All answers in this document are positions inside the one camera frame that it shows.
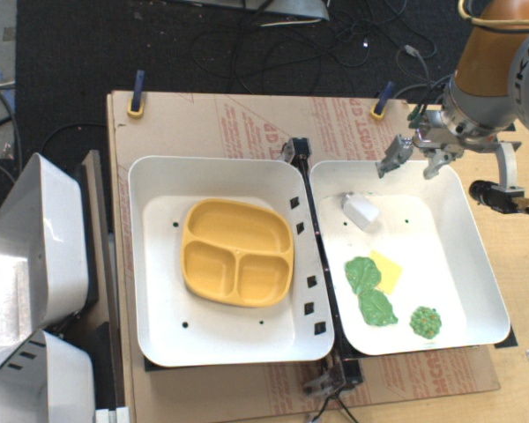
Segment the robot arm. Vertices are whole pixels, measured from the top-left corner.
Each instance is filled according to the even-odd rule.
[[[405,163],[414,148],[428,159],[426,179],[466,149],[494,153],[499,183],[477,181],[471,196],[498,212],[529,213],[529,199],[517,187],[514,152],[520,143],[497,140],[516,119],[529,129],[529,0],[492,0],[479,18],[465,11],[467,2],[472,4],[459,0],[458,12],[474,29],[445,89],[443,109],[416,115],[413,137],[396,137],[377,164],[378,174],[382,178]]]

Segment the yellow cable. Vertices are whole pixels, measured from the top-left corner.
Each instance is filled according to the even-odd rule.
[[[463,20],[468,20],[471,24],[476,26],[529,26],[529,19],[513,19],[513,20],[485,20],[472,17],[465,11],[466,0],[458,0],[458,14]]]

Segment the white container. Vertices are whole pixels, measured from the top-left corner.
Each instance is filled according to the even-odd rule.
[[[378,177],[375,161],[324,161],[310,173],[320,232],[343,330],[369,354],[391,354],[503,341],[510,319],[458,176],[443,167],[423,178],[426,161],[408,161]],[[341,209],[349,191],[380,211],[365,230]],[[397,324],[367,325],[345,275],[345,263],[375,250],[402,268],[388,296]],[[443,326],[429,340],[415,335],[410,316],[435,308]]]
[[[34,154],[0,207],[0,365],[87,293],[80,187]]]
[[[37,330],[0,367],[0,423],[91,423],[88,354]]]
[[[184,367],[317,360],[329,353],[332,315],[296,168],[274,160],[153,156],[132,165],[129,188],[138,342],[147,359]],[[187,289],[183,223],[194,204],[210,197],[272,209],[290,225],[294,275],[280,303],[240,308]]]

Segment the blue clamp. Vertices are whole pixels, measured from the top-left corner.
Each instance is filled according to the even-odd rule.
[[[143,115],[143,108],[145,106],[145,99],[142,98],[143,83],[145,82],[145,71],[138,70],[135,76],[135,86],[133,87],[133,97],[131,97],[128,106],[127,114],[130,117],[139,118]]]
[[[394,92],[394,82],[389,81],[384,89],[379,93],[378,102],[375,103],[370,109],[370,115],[380,121],[384,117],[386,112],[386,102],[392,96]]]

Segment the yellow plate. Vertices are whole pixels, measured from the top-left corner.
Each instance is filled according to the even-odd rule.
[[[203,298],[271,306],[286,296],[292,281],[292,231],[267,208],[205,199],[186,217],[181,265],[186,286]]]

